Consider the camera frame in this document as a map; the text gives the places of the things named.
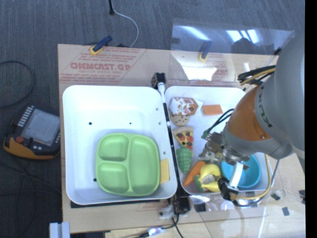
beige table surface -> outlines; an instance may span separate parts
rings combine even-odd
[[[88,233],[107,231],[107,238],[129,238],[144,233],[150,227],[167,227],[171,220],[160,220],[159,209],[168,205],[167,200],[159,202],[106,205],[72,208],[65,185],[65,145],[63,130],[62,94],[76,84],[82,85],[142,85],[150,86],[155,72],[164,72],[171,84],[192,85],[184,66],[200,66],[189,52],[163,50],[142,50],[105,47],[100,56],[89,54],[88,46],[59,45],[59,106],[61,127],[61,169],[62,169],[62,207],[63,221],[69,222],[70,231]],[[244,72],[245,66],[251,69],[267,65],[276,58],[260,55],[210,54],[211,62],[201,67],[216,67],[218,73],[214,80],[196,81],[198,85],[237,86],[236,75]],[[100,71],[108,71],[100,77]],[[269,158],[274,169],[276,160]],[[230,205],[221,210],[207,207],[206,212],[191,211],[182,216],[178,228],[187,237],[305,237],[306,209],[299,195],[305,190],[305,175],[295,154],[279,163],[273,187],[258,207],[239,208]],[[275,200],[272,192],[281,196]],[[225,204],[225,200],[215,195],[211,202]],[[284,215],[287,207],[289,215]],[[168,229],[158,237],[179,237],[176,228]]]

blue plate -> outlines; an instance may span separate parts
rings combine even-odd
[[[258,160],[256,157],[251,155],[250,159],[246,162],[242,162],[249,166],[248,169],[243,170],[241,174],[238,187],[240,188],[250,188],[255,186],[261,178],[261,169]],[[221,162],[221,174],[228,180],[231,179],[233,172],[233,165],[226,163],[225,161]]]

green toy vegetable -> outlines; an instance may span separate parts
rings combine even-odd
[[[176,150],[178,166],[184,174],[190,170],[190,165],[192,164],[192,151],[187,147],[182,146],[182,148]]]

toy pizza slice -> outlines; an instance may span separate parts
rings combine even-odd
[[[191,126],[179,127],[173,130],[173,135],[181,145],[184,145],[189,150],[191,150],[193,155],[193,142],[194,142],[193,127]]]

yellow cable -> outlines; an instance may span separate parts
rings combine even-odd
[[[243,82],[241,82],[240,85],[244,85],[244,84],[246,84],[246,83],[249,83],[251,80],[253,80],[253,79],[255,79],[255,78],[259,77],[259,76],[262,76],[262,75],[264,75],[264,74],[268,74],[268,73],[271,73],[271,72],[274,72],[274,71],[275,71],[275,68],[273,68],[273,69],[267,69],[267,70],[261,71],[261,72],[259,72],[258,74],[255,74],[255,75],[253,75],[252,77],[247,78],[246,80],[244,80]]]
[[[268,158],[267,158],[267,155],[265,155],[265,163],[266,163],[266,170],[267,170],[267,177],[268,177],[268,185],[267,185],[267,188],[266,190],[260,194],[260,195],[257,195],[257,196],[252,196],[252,197],[243,197],[243,196],[238,196],[236,195],[235,193],[233,192],[230,192],[230,198],[231,200],[238,200],[238,199],[245,199],[245,200],[253,200],[253,199],[257,199],[257,198],[260,198],[262,196],[265,196],[268,191],[271,189],[271,176],[269,174],[269,167],[268,167]]]

